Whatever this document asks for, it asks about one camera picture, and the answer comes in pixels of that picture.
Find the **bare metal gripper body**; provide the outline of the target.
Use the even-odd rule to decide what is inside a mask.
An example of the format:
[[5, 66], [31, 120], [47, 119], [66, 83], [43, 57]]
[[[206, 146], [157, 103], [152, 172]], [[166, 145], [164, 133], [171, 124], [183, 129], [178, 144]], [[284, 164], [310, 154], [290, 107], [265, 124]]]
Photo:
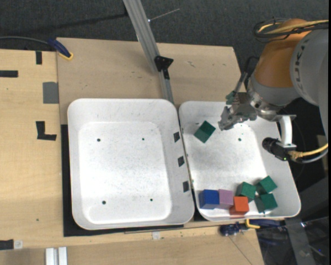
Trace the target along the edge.
[[279, 121], [282, 116], [278, 113], [280, 106], [266, 102], [256, 92], [238, 92], [231, 100], [229, 107], [230, 114], [238, 115], [239, 122], [254, 121], [257, 117], [267, 121]]

